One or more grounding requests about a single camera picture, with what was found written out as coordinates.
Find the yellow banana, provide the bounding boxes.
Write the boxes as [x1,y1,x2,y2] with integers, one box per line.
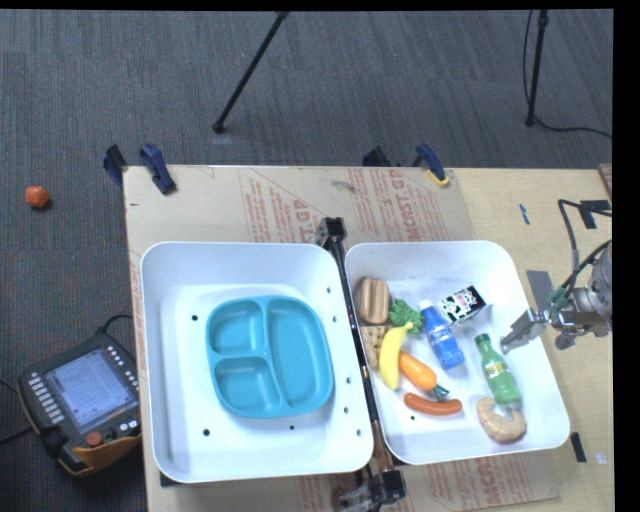
[378,320,416,392]

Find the green bottle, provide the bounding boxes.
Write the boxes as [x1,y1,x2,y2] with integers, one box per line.
[473,332,523,407]

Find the black block with thin wires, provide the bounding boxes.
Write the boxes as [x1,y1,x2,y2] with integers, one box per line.
[314,216,348,247]
[331,466,408,512]

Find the black tripod leg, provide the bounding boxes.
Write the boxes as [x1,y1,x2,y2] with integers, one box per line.
[211,10,291,135]
[523,9,550,128]

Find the tan croissant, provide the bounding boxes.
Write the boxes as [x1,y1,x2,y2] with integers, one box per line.
[475,395,528,445]

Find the black and white milk carton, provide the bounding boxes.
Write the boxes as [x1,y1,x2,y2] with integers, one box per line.
[437,284,488,326]

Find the tan hot dog bun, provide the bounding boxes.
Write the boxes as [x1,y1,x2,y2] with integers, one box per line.
[352,276,391,326]

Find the brown cardboard board red print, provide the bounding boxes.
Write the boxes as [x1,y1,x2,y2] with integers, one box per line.
[122,165,562,512]

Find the orange sausage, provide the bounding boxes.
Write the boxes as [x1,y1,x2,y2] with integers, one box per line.
[403,391,464,418]

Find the white plastic tray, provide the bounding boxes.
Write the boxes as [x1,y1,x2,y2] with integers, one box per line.
[344,239,572,467]
[140,241,376,485]

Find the orange carrot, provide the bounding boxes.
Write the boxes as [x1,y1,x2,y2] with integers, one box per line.
[397,350,450,402]

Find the tan waffle biscuit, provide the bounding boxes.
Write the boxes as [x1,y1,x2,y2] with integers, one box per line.
[359,324,394,372]

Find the blue divided plate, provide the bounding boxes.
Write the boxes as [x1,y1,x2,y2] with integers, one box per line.
[204,294,336,420]

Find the green broccoli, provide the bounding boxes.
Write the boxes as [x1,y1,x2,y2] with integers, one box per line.
[388,297,426,336]

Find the blue bottle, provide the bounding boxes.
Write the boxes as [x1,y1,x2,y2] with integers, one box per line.
[418,298,467,372]

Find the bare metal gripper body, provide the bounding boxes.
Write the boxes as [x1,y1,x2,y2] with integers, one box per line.
[548,284,614,351]

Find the orange round toy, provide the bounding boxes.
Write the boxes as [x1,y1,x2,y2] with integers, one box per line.
[24,185,52,210]

